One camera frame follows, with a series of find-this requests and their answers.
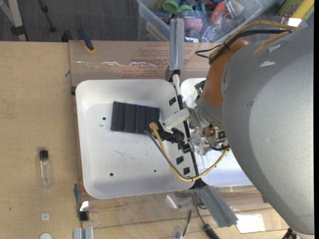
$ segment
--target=blue clamp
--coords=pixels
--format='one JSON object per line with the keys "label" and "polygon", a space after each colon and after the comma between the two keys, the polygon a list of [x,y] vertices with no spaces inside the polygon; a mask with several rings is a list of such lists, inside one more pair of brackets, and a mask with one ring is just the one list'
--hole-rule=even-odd
{"label": "blue clamp", "polygon": [[83,31],[83,29],[79,29],[78,33],[81,37],[81,39],[83,39],[83,41],[85,42],[84,48],[86,49],[86,51],[90,54],[93,54],[96,52],[95,47],[92,44],[91,38],[89,37],[89,35]]}

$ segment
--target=wooden table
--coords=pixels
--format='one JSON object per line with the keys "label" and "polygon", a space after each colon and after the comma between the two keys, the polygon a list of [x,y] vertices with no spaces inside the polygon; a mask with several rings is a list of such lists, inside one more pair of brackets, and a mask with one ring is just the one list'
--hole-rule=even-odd
{"label": "wooden table", "polygon": [[[67,43],[0,42],[1,238],[37,239],[49,232],[53,239],[71,239],[81,227],[73,192],[78,160],[69,70]],[[51,161],[53,184],[47,188],[41,184],[40,147]],[[192,219],[184,238],[207,238],[191,233],[198,226],[199,219]],[[164,227],[158,222],[96,229],[94,239],[171,238]],[[234,226],[215,231],[221,239],[278,239],[285,233],[241,235]]]}

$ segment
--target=gray carpet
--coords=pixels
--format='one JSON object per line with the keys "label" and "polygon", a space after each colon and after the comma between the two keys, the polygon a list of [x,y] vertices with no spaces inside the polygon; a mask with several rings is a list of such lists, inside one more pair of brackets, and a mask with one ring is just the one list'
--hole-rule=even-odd
{"label": "gray carpet", "polygon": [[[17,0],[30,41],[60,42],[69,30],[78,39],[82,28],[93,40],[136,40],[138,4],[136,0],[44,0],[56,32],[49,25],[37,0]],[[0,40],[16,41],[11,22],[0,9]]]}

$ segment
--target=black cap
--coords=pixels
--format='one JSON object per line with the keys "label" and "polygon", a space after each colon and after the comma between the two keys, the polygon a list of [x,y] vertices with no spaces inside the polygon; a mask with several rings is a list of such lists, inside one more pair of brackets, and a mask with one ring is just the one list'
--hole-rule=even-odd
{"label": "black cap", "polygon": [[40,151],[39,155],[40,155],[40,160],[46,160],[49,158],[49,154],[47,150]]}

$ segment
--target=glass vial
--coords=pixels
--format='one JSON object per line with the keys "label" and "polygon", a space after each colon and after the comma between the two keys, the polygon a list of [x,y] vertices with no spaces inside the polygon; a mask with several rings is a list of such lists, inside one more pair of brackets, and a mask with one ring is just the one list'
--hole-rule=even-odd
{"label": "glass vial", "polygon": [[46,187],[51,184],[50,161],[49,161],[48,151],[47,150],[40,151],[39,156],[40,156],[40,165],[41,165],[42,185]]}

